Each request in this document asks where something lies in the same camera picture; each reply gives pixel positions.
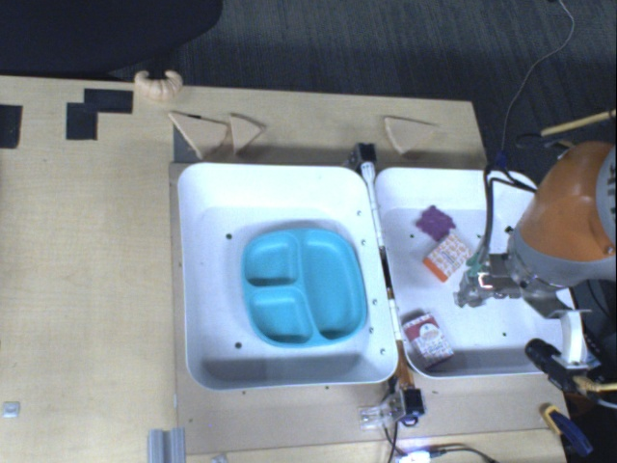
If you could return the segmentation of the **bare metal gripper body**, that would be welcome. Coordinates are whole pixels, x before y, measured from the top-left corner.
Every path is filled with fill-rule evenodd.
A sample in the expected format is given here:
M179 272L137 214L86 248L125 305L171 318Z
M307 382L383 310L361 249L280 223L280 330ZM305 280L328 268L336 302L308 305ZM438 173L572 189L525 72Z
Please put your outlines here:
M516 254L489 254L477 281L478 288L494 289L501 299L523 299L542 317L559 317L573 310L557 296L563 287L543 281Z

